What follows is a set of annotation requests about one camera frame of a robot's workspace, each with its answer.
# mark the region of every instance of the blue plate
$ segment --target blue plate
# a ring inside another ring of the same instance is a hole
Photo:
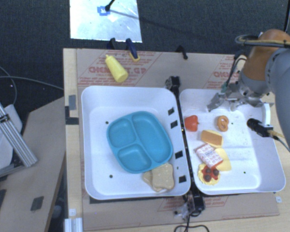
[[[107,141],[123,169],[138,174],[166,163],[173,154],[168,134],[149,112],[136,112],[112,122]]]

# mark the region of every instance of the yellow bottle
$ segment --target yellow bottle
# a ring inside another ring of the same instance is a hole
[[[129,75],[128,72],[113,56],[106,55],[105,63],[107,67],[110,69],[113,78],[115,79],[116,82],[122,83],[128,78]]]

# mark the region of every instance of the black floor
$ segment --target black floor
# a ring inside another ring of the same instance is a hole
[[[283,29],[288,0],[137,3],[143,39],[138,50],[173,52],[181,44],[187,52],[234,54],[241,49],[234,43],[236,36]],[[106,42],[70,39],[69,16],[69,0],[0,0],[0,66],[12,76],[63,87],[63,48],[106,48]],[[15,83],[15,107],[23,121],[30,111],[63,96],[63,91],[44,85]],[[14,97],[10,80],[0,79],[1,103],[11,104]]]

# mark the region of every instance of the red toy tomato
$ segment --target red toy tomato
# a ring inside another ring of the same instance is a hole
[[[185,128],[189,131],[197,131],[198,130],[198,116],[192,115],[185,118]]]

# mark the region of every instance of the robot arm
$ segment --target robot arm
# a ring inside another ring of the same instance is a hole
[[[283,31],[271,29],[262,34],[258,41],[290,42]],[[216,94],[207,106],[211,111],[224,100],[235,110],[241,104],[262,106],[261,97],[269,92],[275,94],[277,117],[290,150],[290,49],[254,46],[240,73],[238,82],[229,84]]]

